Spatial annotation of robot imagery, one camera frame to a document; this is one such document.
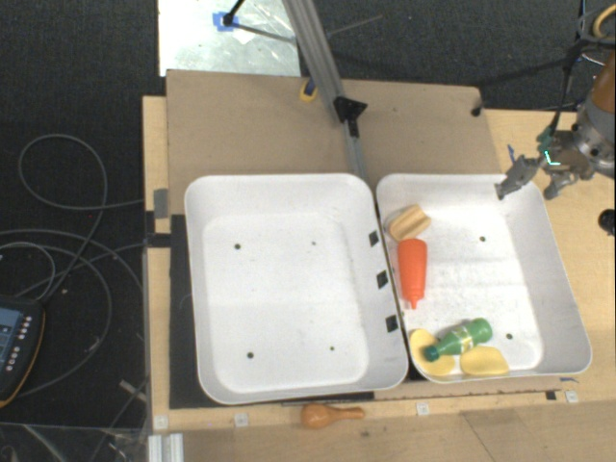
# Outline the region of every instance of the wooden board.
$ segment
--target wooden board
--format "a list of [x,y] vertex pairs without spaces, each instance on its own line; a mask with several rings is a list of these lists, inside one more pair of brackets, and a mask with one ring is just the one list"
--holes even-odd
[[297,423],[184,434],[185,460],[218,462],[609,461],[616,402],[366,418],[312,431]]
[[[164,98],[145,98],[144,108],[146,110],[149,108],[152,114],[145,115],[144,118],[146,138],[150,135],[164,136],[167,133],[166,129],[160,128],[161,118],[165,117],[165,107]],[[466,107],[460,107],[462,112],[465,109]],[[534,138],[550,121],[551,115],[487,111],[481,118],[490,124],[494,134],[496,156],[501,162],[502,169],[506,169],[510,163],[506,145],[511,143],[519,153],[532,155],[535,149]],[[563,121],[572,122],[572,118],[571,115],[564,115]],[[160,169],[164,170],[167,167],[167,143],[159,139],[158,142],[145,144],[146,147],[153,146],[151,152],[145,153],[146,189],[149,190],[164,185],[164,182],[156,181],[156,176],[160,175]],[[547,184],[547,180],[539,175],[537,184],[541,187],[542,184]],[[604,208],[613,207],[613,204],[613,182],[602,177],[569,187],[563,192],[562,197],[547,203],[565,268],[594,349],[593,364],[587,373],[565,382],[561,382],[558,378],[521,378],[520,384],[509,383],[504,390],[496,385],[499,382],[485,382],[494,388],[487,388],[483,392],[473,391],[476,385],[467,390],[464,385],[460,387],[462,384],[452,386],[424,384],[419,390],[408,393],[403,392],[407,387],[402,385],[399,387],[400,390],[393,389],[378,394],[379,398],[383,395],[385,398],[399,400],[364,404],[371,419],[391,420],[416,416],[418,401],[429,402],[430,410],[436,414],[477,409],[492,410],[497,407],[545,406],[554,401],[547,401],[544,392],[562,388],[575,389],[581,401],[615,399],[614,240],[605,236],[596,222],[598,213]],[[583,248],[580,248],[579,242],[585,242]],[[155,424],[157,419],[159,420],[156,429],[166,431],[232,427],[234,415],[240,412],[249,414],[251,425],[255,426],[286,425],[296,422],[299,412],[296,406],[269,404],[223,409],[168,409],[168,250],[149,249],[148,262],[150,268],[148,286],[150,290],[155,290],[154,293],[150,291],[149,297],[152,310],[149,318],[151,327],[149,350]],[[555,402],[559,404],[565,402],[562,392],[556,394]]]
[[163,97],[145,97],[142,109],[143,132],[147,132],[143,135],[145,210],[155,215],[157,233],[169,233],[168,197],[164,197],[166,207],[155,207],[155,193],[168,194],[169,188],[167,101]]
[[[348,171],[343,129],[320,101],[298,100],[302,79],[174,70],[167,74],[169,195],[206,174]],[[372,188],[386,174],[499,171],[474,88],[343,81],[369,104],[359,119]]]

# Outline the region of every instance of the orange object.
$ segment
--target orange object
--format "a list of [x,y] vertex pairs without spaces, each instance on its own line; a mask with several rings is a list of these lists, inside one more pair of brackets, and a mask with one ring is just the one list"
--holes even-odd
[[398,272],[402,297],[411,303],[413,310],[424,297],[427,245],[422,240],[402,240],[398,244]]
[[301,409],[301,423],[312,429],[320,429],[339,420],[361,420],[365,416],[361,407],[338,409],[323,404],[307,404]]
[[616,58],[614,58],[614,52],[609,54],[607,63],[599,72],[597,79],[595,79],[595,85],[592,91],[592,101],[597,108],[604,110],[605,112],[612,113],[614,115],[614,76],[616,72]]

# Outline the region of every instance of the black wire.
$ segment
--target black wire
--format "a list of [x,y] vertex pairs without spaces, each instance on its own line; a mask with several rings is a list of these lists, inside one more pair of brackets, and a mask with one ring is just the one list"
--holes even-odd
[[[75,143],[78,143],[79,145],[84,147],[96,160],[96,162],[98,163],[98,167],[100,167],[101,173],[103,173],[104,202],[101,205],[82,206],[82,205],[61,204],[61,203],[54,202],[53,200],[49,200],[48,198],[45,198],[39,195],[37,192],[34,191],[34,189],[32,189],[32,187],[30,187],[30,185],[26,181],[26,178],[23,174],[23,158],[26,156],[26,153],[37,143],[42,142],[42,141],[51,141],[53,139],[61,139],[65,141],[73,141]],[[115,204],[107,204],[108,178],[107,178],[107,169],[105,169],[105,166],[103,165],[103,161],[101,160],[98,153],[93,149],[93,147],[91,147],[87,142],[82,141],[81,139],[78,139],[70,135],[64,135],[64,134],[45,135],[42,137],[38,137],[34,139],[33,141],[30,141],[29,143],[26,144],[26,146],[22,149],[21,153],[19,154],[19,160],[17,161],[17,170],[18,170],[19,180],[21,181],[21,184],[30,193],[30,195],[33,196],[36,200],[46,205],[49,205],[51,207],[55,207],[56,209],[64,209],[66,211],[102,211],[105,209],[116,209],[119,207],[127,207],[130,205],[138,205],[138,204],[143,203],[143,199],[140,198],[138,200],[130,200],[128,202],[118,202]]]
[[558,101],[558,107],[556,108],[554,117],[552,118],[550,125],[548,125],[548,128],[550,129],[550,136],[553,136],[554,132],[556,131],[556,128],[558,127],[558,121],[560,120],[560,114],[562,113],[563,105],[565,104],[565,99],[567,98],[567,92],[569,91],[571,73],[573,71],[573,68],[579,56],[581,55],[582,51],[584,50],[586,46],[588,46],[588,44],[589,44],[588,41],[584,39],[578,39],[574,43],[574,45],[571,48],[569,48],[569,50],[567,51],[567,55],[564,59],[564,63],[562,66],[563,78],[562,78],[562,89],[560,91],[560,100]]
[[[67,237],[67,238],[72,238],[73,240],[80,240],[82,242],[87,240],[86,237],[78,235],[78,234],[75,234],[75,233],[66,233],[65,231],[56,231],[56,230],[53,230],[53,229],[38,229],[38,228],[36,228],[36,229],[11,229],[9,231],[0,231],[0,237],[11,236],[11,235],[20,235],[20,234],[44,234],[44,235],[51,235],[51,236],[63,236],[63,237]],[[100,248],[105,253],[108,253],[109,256],[113,256],[117,260],[117,262],[119,264],[121,264],[126,269],[126,271],[129,273],[129,275],[131,276],[131,278],[133,279],[133,281],[135,282],[135,284],[137,285],[139,290],[140,291],[143,290],[143,287],[141,285],[141,281],[140,281],[139,277],[131,269],[131,267],[128,265],[128,263],[118,254],[118,252],[130,249],[130,248],[133,248],[133,247],[134,248],[143,247],[145,244],[129,244],[127,246],[122,246],[121,248],[117,248],[115,250],[109,248],[108,246],[105,246],[104,244],[98,242],[97,240],[90,239],[90,244]],[[98,258],[99,257],[96,257],[95,259],[90,259],[90,262],[98,260]],[[61,275],[61,274],[65,274],[65,273],[68,273],[68,270],[64,270],[62,272],[58,272],[57,274]],[[44,284],[44,282],[40,281],[37,284],[33,285],[32,287],[28,288],[27,290],[24,290],[22,293],[26,293],[26,292],[32,291],[35,287],[41,286],[42,284]]]
[[544,64],[528,66],[520,70],[503,73],[502,75],[498,75],[496,77],[488,77],[487,79],[477,81],[474,83],[474,86],[477,88],[483,89],[488,86],[494,86],[496,84],[500,84],[502,82],[507,82],[507,81],[511,81],[514,79],[521,79],[522,77],[526,77],[527,75],[534,75],[543,70],[550,70],[552,68],[556,68],[557,66],[563,66],[564,63],[565,63],[565,59],[561,58],[558,60],[552,60],[551,62],[546,62]]
[[[91,264],[93,264],[94,262],[98,262],[99,260],[102,260],[104,258],[109,258],[109,257],[114,257],[115,258],[115,254],[117,254],[120,251],[127,251],[127,250],[132,250],[135,248],[143,248],[143,244],[138,243],[138,244],[128,244],[126,246],[121,246],[120,248],[116,248],[114,250],[114,253],[101,253],[100,255],[97,255],[95,257],[92,257],[90,259],[88,259],[88,262],[90,262]],[[85,264],[77,264],[73,270],[78,270],[81,269]],[[67,273],[67,270],[63,270],[62,272],[58,272],[58,275],[62,275],[64,273]],[[38,286],[42,286],[43,284],[45,284],[45,282],[47,282],[50,279],[44,279],[44,280],[40,280],[39,282],[37,282],[36,284],[33,284],[32,286],[30,286],[30,288],[22,291],[19,295],[16,295],[15,297],[21,297],[22,294],[27,293],[32,291],[33,289],[37,288]],[[141,282],[137,281],[137,286],[139,287],[140,291],[142,291],[142,285]]]
[[51,454],[51,456],[56,462],[67,462],[68,459],[64,455],[62,455],[58,451],[58,449],[51,443],[51,441],[49,441],[47,437],[40,433],[37,429],[28,425],[24,425],[23,428],[26,430],[26,432],[30,433],[30,435],[35,440],[37,440],[45,447],[45,449]]
[[[118,411],[118,413],[115,415],[114,420],[111,422],[111,424],[109,425],[109,428],[113,428],[116,426],[117,422],[119,421],[119,419],[122,417],[122,415],[126,412],[126,410],[129,408],[129,406],[133,403],[133,400],[135,400],[135,398],[137,398],[137,396],[141,393],[141,390],[143,390],[145,388],[145,385],[147,385],[147,381],[149,380],[149,376],[147,376],[145,378],[145,380],[135,389],[135,392],[133,392],[131,394],[131,396],[126,400],[126,402],[124,402],[124,405],[122,405],[122,407],[120,408],[120,410]],[[94,452],[92,453],[89,462],[93,462],[94,459],[96,458],[96,455],[98,455],[98,452],[102,449],[103,444],[105,443],[105,440],[107,440],[107,437],[109,436],[109,434],[105,433],[100,441],[98,442],[98,444],[96,445]]]
[[[75,255],[74,252],[66,250],[64,248],[57,248],[55,246],[48,246],[48,245],[41,245],[41,246],[49,251],[55,251],[58,253],[63,253],[65,255]],[[67,372],[64,372],[63,374],[61,374],[60,376],[52,380],[49,380],[41,385],[38,385],[35,388],[32,388],[25,392],[20,392],[17,395],[18,398],[24,398],[24,397],[30,396],[31,394],[35,394],[36,392],[39,392],[43,389],[51,387],[52,385],[55,385],[63,381],[64,379],[68,378],[69,376],[77,372],[86,363],[88,363],[91,357],[98,351],[98,349],[101,348],[105,339],[107,338],[107,335],[109,334],[109,329],[112,324],[112,313],[113,313],[112,294],[111,294],[111,291],[109,290],[109,285],[107,284],[107,281],[105,280],[105,277],[103,277],[103,274],[100,272],[100,270],[98,270],[93,264],[91,264],[88,260],[86,260],[83,257],[78,257],[78,260],[82,261],[84,265],[88,266],[88,268],[92,272],[94,272],[94,274],[96,275],[96,277],[98,277],[98,280],[102,284],[103,290],[105,291],[105,298],[107,301],[107,319],[105,320],[103,331],[100,337],[98,338],[96,344],[94,344],[94,346],[92,346],[90,350],[88,351],[88,354],[86,354],[86,356],[84,356],[84,358],[81,361],[79,361],[75,366],[73,366],[70,370],[68,370]]]
[[[34,244],[30,242],[11,242],[11,243],[0,245],[0,250],[11,249],[11,248],[34,248],[38,250],[39,252],[41,252],[45,256],[45,258],[49,261],[49,264],[51,267],[51,274],[47,279],[43,281],[43,283],[47,283],[47,287],[44,289],[42,293],[40,293],[40,295],[38,295],[37,297],[33,297],[34,301],[39,301],[40,299],[43,299],[47,295],[47,292],[51,288],[51,285],[54,282],[54,279],[56,278],[56,275],[57,275],[56,262],[54,261],[52,256],[49,254],[49,252],[45,248],[40,246],[40,244]],[[28,294],[28,292],[32,291],[33,289],[35,288],[28,288],[26,290],[21,291],[19,294],[13,297],[21,297],[23,295]]]
[[537,108],[535,111],[550,112],[550,111],[557,110],[558,108],[561,108],[562,110],[573,111],[577,105],[578,103],[576,101],[571,101],[569,103],[563,104],[562,106],[561,105],[546,106],[544,108]]

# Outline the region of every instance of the green bottle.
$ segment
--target green bottle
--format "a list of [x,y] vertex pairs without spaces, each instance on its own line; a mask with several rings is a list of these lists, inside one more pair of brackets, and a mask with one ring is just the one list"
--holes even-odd
[[474,319],[471,323],[455,327],[436,346],[428,346],[423,356],[428,361],[436,361],[442,355],[453,356],[471,350],[477,344],[492,339],[492,327],[486,319]]

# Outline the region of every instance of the yellow label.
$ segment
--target yellow label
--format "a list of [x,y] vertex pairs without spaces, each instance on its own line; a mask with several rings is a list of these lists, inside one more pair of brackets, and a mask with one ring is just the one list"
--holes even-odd
[[454,328],[451,333],[460,341],[460,354],[464,354],[475,347],[473,336],[465,327]]

